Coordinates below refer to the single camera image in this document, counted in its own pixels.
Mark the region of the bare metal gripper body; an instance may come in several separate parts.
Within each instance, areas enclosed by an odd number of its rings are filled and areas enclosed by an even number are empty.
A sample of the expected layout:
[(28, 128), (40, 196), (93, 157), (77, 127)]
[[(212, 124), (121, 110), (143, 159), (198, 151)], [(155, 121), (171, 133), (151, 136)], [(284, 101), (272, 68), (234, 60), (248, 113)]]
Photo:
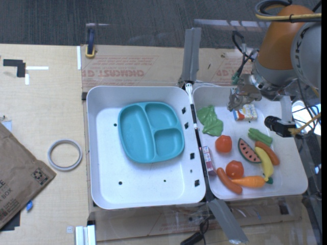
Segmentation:
[(236, 97), (240, 102), (260, 101), (262, 95), (251, 79), (251, 74), (241, 74), (237, 83)]

